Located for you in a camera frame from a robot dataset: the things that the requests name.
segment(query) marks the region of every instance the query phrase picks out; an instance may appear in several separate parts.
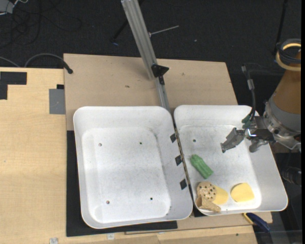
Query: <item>screw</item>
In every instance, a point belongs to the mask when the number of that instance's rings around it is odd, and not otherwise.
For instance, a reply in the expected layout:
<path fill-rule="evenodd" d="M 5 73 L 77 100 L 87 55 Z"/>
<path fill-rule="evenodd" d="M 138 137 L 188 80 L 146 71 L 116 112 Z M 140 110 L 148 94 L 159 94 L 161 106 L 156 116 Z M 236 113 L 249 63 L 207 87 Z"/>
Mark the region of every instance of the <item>screw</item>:
<path fill-rule="evenodd" d="M 173 27 L 169 27 L 169 28 L 167 28 L 167 29 L 159 30 L 159 31 L 154 32 L 154 33 L 148 32 L 148 34 L 149 34 L 149 37 L 151 37 L 152 35 L 159 34 L 159 33 L 161 33 L 161 32 L 165 32 L 165 31 L 168 31 L 168 30 L 172 30 L 172 29 L 175 29 L 175 28 L 178 28 L 178 27 L 179 27 L 179 25 L 173 26 Z"/>

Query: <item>blue object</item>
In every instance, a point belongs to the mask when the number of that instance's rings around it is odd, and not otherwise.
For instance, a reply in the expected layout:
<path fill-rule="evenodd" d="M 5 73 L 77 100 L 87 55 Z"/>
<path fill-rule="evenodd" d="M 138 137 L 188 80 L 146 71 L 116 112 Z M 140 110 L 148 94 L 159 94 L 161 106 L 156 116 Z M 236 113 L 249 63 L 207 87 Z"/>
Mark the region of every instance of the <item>blue object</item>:
<path fill-rule="evenodd" d="M 260 218 L 254 213 L 247 212 L 246 215 L 253 221 L 257 226 L 259 226 L 265 233 L 270 232 L 270 227 L 265 220 Z"/>

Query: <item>empty white tray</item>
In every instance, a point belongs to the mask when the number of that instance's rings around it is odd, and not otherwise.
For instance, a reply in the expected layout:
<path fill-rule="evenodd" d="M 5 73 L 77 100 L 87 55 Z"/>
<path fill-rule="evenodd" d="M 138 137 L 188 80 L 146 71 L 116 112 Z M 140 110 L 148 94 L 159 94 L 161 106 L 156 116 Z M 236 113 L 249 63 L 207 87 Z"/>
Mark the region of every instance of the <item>empty white tray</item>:
<path fill-rule="evenodd" d="M 182 105 L 174 112 L 194 200 L 197 185 L 206 180 L 192 166 L 193 154 L 200 156 L 213 170 L 207 181 L 229 194 L 228 202 L 220 205 L 221 212 L 199 209 L 205 215 L 280 211 L 287 206 L 287 194 L 268 144 L 250 153 L 251 142 L 244 139 L 237 147 L 222 153 L 220 143 L 225 142 L 234 127 L 242 129 L 241 120 L 250 110 L 248 106 Z M 242 182 L 252 187 L 255 198 L 238 203 L 230 197 L 230 191 Z"/>
<path fill-rule="evenodd" d="M 74 130 L 81 214 L 90 227 L 180 220 L 191 214 L 167 110 L 82 107 L 74 114 Z"/>

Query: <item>brown cylinder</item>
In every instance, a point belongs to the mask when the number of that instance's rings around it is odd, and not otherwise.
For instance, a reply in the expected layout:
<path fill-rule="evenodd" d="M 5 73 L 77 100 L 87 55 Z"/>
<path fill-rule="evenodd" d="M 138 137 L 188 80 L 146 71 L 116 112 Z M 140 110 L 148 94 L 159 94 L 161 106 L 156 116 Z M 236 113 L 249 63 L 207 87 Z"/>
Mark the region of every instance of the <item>brown cylinder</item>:
<path fill-rule="evenodd" d="M 301 59 L 301 51 L 296 55 Z M 300 67 L 301 64 L 290 64 Z M 301 71 L 286 70 L 276 90 L 273 101 L 278 108 L 292 114 L 301 114 Z"/>

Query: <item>black clamp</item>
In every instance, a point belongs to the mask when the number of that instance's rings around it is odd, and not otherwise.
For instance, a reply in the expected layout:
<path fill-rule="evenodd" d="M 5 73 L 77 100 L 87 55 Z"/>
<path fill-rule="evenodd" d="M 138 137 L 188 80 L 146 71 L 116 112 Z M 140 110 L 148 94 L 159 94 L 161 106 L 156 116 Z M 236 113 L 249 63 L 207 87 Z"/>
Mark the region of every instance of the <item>black clamp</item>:
<path fill-rule="evenodd" d="M 159 78 L 159 83 L 161 85 L 165 85 L 163 75 L 169 70 L 169 67 L 160 66 L 158 64 L 153 64 L 151 66 L 152 73 L 154 74 L 155 78 Z"/>

